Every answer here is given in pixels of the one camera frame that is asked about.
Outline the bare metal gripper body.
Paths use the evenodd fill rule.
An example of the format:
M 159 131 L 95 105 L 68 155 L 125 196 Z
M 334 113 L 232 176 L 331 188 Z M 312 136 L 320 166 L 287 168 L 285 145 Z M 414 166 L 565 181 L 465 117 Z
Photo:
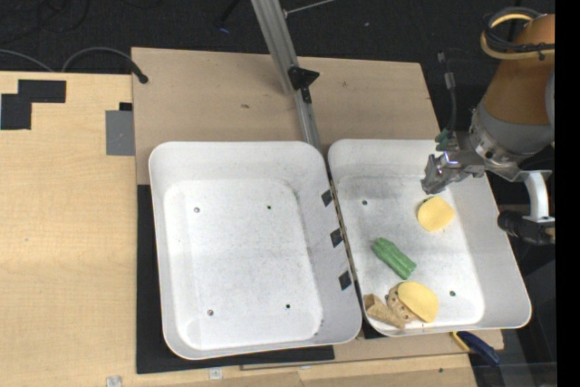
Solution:
M 427 161 L 427 179 L 480 177 L 484 171 L 510 170 L 522 155 L 497 143 L 485 131 L 442 131 L 436 138 L 436 151 Z

